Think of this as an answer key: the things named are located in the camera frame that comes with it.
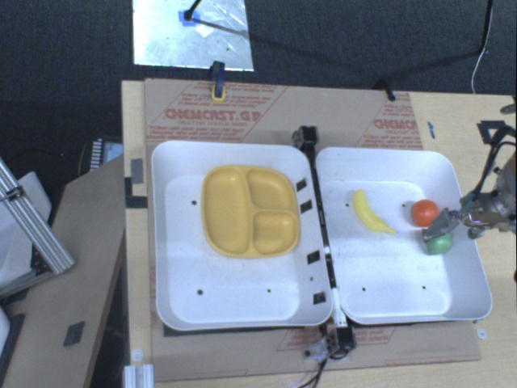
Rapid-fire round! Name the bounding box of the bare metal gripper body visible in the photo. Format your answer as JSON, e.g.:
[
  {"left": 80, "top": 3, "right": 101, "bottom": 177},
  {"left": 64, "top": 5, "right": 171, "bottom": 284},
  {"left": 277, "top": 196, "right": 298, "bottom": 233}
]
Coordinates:
[{"left": 462, "top": 192, "right": 517, "bottom": 238}]

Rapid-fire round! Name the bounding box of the green toy apple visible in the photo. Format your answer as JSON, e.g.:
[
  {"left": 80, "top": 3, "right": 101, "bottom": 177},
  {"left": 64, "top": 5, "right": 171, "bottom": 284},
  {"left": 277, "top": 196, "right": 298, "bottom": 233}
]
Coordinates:
[{"left": 426, "top": 232, "right": 453, "bottom": 255}]

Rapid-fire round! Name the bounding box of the orange ball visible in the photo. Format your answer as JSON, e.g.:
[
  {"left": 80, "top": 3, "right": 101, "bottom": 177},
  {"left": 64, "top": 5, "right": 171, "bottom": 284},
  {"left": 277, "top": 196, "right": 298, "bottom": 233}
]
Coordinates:
[{"left": 411, "top": 199, "right": 439, "bottom": 226}]

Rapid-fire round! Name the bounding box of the white plastic tray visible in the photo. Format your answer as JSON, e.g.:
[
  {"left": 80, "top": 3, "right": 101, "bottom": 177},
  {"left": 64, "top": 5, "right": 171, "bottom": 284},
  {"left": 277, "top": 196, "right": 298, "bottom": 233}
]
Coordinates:
[
  {"left": 314, "top": 146, "right": 494, "bottom": 326},
  {"left": 150, "top": 140, "right": 334, "bottom": 331}
]

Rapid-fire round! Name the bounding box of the yellow banana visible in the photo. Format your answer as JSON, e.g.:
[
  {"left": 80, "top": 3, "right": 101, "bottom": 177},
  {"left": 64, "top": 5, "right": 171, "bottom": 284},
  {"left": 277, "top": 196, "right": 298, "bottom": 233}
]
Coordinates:
[{"left": 352, "top": 188, "right": 397, "bottom": 235}]

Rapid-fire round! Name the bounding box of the thin black and white rod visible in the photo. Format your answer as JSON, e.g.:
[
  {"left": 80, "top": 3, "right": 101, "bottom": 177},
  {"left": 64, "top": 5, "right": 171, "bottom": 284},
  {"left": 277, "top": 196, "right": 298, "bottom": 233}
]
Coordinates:
[{"left": 305, "top": 143, "right": 347, "bottom": 327}]

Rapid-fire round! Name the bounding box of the yellow divided plate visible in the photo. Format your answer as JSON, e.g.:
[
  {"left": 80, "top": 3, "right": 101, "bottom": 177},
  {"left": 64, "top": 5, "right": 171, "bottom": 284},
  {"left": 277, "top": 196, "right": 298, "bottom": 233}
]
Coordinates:
[{"left": 200, "top": 165, "right": 301, "bottom": 259}]

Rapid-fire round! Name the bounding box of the brown cardboard board red print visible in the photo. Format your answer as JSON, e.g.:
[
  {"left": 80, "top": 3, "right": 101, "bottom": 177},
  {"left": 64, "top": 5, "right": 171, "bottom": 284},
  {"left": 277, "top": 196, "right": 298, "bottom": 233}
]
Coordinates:
[{"left": 143, "top": 78, "right": 483, "bottom": 383}]

